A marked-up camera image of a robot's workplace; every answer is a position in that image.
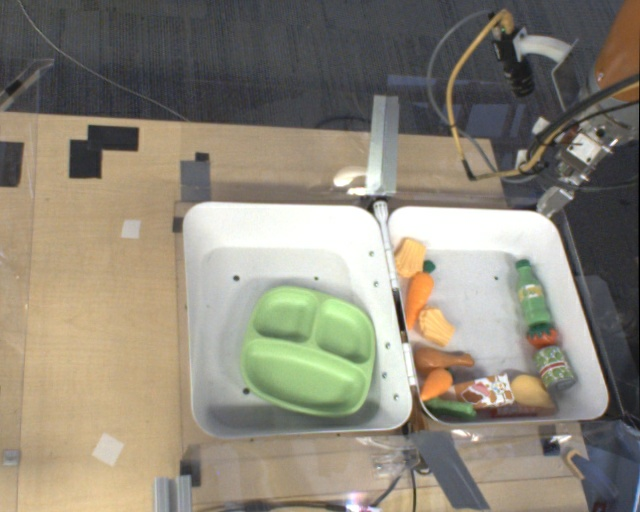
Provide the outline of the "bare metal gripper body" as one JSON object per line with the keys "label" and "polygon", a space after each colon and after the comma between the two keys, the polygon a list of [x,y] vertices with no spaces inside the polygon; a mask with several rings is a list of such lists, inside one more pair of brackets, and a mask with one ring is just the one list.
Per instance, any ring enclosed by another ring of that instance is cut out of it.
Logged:
{"label": "bare metal gripper body", "polygon": [[553,142],[557,149],[554,185],[580,188],[590,183],[596,168],[613,154],[621,136],[607,124],[588,121],[565,130]]}

